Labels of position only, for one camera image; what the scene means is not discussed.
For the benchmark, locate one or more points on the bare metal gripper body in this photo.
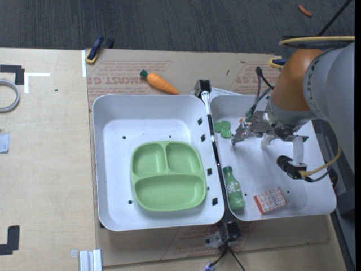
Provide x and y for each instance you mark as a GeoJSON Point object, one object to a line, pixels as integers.
{"type": "Point", "coordinates": [263, 123]}

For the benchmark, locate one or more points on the green divided plate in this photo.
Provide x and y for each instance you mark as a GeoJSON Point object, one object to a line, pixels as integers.
{"type": "Point", "coordinates": [169, 189]}

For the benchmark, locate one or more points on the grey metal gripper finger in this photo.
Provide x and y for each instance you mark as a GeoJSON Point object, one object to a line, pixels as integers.
{"type": "Point", "coordinates": [266, 142]}
{"type": "Point", "coordinates": [239, 134]}

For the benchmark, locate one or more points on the green bottle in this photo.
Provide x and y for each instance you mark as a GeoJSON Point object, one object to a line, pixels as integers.
{"type": "Point", "coordinates": [234, 190]}

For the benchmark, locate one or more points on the black cylinder on white bracket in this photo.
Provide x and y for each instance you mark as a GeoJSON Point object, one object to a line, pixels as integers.
{"type": "Point", "coordinates": [293, 166]}

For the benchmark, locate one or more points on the green ridged toy vegetable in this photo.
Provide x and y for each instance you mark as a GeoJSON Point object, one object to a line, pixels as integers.
{"type": "Point", "coordinates": [223, 128]}

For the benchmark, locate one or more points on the white plastic tray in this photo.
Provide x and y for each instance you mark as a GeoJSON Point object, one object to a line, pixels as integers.
{"type": "Point", "coordinates": [262, 174]}
{"type": "Point", "coordinates": [118, 162]}

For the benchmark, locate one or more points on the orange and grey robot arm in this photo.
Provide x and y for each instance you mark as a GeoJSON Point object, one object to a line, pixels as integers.
{"type": "Point", "coordinates": [330, 75]}

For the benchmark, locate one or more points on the brown cardboard board red print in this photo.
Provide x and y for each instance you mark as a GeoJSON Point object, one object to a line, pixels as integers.
{"type": "Point", "coordinates": [183, 69]}

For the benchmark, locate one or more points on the orange carrot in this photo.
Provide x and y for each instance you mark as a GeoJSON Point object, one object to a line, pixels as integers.
{"type": "Point", "coordinates": [160, 82]}

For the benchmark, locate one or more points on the orange sausage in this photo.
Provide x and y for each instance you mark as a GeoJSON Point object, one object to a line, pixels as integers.
{"type": "Point", "coordinates": [304, 10]}

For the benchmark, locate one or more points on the orange and white carton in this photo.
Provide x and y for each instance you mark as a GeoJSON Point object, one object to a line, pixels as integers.
{"type": "Point", "coordinates": [270, 200]}

